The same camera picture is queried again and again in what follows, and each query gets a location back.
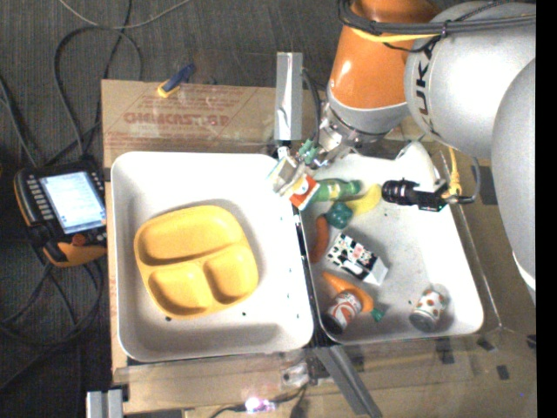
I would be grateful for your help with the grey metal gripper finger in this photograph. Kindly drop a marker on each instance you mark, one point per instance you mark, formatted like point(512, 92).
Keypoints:
point(297, 180)
point(278, 173)

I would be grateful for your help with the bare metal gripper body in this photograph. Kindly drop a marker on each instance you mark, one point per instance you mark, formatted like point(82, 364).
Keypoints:
point(334, 143)

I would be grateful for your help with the red and white carton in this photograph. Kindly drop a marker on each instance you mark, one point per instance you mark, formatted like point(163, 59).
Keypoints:
point(306, 192)

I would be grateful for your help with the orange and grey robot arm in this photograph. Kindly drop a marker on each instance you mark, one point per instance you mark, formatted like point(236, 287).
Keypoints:
point(461, 85)

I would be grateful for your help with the green plastic bottle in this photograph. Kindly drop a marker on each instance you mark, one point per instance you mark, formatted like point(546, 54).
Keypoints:
point(335, 190)

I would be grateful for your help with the orange sausage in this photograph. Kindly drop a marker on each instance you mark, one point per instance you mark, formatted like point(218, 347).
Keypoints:
point(321, 237)

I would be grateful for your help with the yellow banana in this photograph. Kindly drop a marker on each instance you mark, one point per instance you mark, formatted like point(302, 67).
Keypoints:
point(367, 199)

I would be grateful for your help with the white plastic tray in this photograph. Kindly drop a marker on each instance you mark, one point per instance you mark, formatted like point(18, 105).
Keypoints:
point(418, 251)
point(196, 177)

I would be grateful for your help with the black and white cow-print carton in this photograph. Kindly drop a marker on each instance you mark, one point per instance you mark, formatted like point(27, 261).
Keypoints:
point(354, 257)

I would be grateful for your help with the brown cardboard board red print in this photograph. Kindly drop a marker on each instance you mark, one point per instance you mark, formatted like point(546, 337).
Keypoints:
point(183, 120)

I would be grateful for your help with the yellow divided plate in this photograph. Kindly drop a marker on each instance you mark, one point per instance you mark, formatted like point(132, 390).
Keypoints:
point(196, 259)

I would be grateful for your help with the orange carrot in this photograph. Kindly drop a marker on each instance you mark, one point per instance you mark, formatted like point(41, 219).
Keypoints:
point(363, 296)

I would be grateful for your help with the red and white can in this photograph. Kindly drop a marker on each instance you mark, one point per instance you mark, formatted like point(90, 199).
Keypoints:
point(344, 311)

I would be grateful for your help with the white can with red dots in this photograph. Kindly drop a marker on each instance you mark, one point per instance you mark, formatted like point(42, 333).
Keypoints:
point(430, 309)

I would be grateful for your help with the black cylinder on white bracket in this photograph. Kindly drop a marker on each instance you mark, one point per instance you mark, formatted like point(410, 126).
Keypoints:
point(402, 192)

